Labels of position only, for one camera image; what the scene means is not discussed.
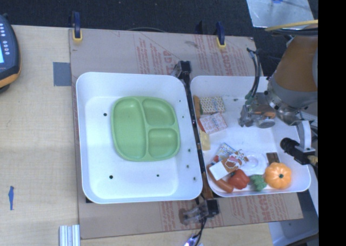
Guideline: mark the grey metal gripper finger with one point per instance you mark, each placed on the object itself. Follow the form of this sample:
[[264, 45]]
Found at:
[[244, 117], [266, 124]]

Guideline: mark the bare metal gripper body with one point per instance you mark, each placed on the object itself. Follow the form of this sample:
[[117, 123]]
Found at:
[[263, 111]]

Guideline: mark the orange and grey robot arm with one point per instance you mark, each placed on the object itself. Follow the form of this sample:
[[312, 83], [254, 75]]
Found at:
[[296, 63]]

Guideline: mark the white plastic tray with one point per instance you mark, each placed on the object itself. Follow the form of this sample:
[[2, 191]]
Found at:
[[251, 139], [94, 145]]

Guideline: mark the red patterned carton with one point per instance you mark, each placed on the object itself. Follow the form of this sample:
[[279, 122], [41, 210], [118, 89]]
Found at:
[[213, 123]]

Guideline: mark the yellow patterned carton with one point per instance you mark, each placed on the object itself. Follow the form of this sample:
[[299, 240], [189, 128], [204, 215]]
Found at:
[[213, 105]]

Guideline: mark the brown chocolate bar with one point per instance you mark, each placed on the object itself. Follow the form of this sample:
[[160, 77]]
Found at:
[[273, 157]]

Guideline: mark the blue and white packet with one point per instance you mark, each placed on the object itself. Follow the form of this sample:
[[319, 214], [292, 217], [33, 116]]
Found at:
[[223, 151]]

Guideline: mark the yellow cheese wedge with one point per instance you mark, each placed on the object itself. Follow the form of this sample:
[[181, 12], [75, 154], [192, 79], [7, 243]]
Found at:
[[205, 140]]

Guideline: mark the thin black and white rod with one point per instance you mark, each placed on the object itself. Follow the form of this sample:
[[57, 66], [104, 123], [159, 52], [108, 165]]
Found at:
[[193, 109]]

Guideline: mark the orange pumpkin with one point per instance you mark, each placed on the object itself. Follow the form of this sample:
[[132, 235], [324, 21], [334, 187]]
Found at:
[[278, 175]]

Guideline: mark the brown and white carton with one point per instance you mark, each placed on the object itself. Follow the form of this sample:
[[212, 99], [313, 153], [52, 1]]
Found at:
[[224, 167]]

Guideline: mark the green broccoli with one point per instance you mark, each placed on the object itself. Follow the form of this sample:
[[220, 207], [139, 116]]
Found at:
[[258, 182]]

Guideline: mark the red bell pepper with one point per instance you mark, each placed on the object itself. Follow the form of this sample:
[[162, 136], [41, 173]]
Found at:
[[239, 179]]

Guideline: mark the orange sausage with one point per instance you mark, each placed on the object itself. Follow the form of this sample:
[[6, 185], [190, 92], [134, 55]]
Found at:
[[223, 184]]

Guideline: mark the green divided plate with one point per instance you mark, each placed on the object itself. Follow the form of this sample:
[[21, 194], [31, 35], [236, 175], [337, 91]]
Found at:
[[129, 128]]

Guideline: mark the brown cardboard board red print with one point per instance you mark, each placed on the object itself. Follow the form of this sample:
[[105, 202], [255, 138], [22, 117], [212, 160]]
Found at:
[[108, 50]]

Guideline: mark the black cylinder on white bracket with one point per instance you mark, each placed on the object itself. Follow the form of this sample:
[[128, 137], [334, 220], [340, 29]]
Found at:
[[297, 151]]

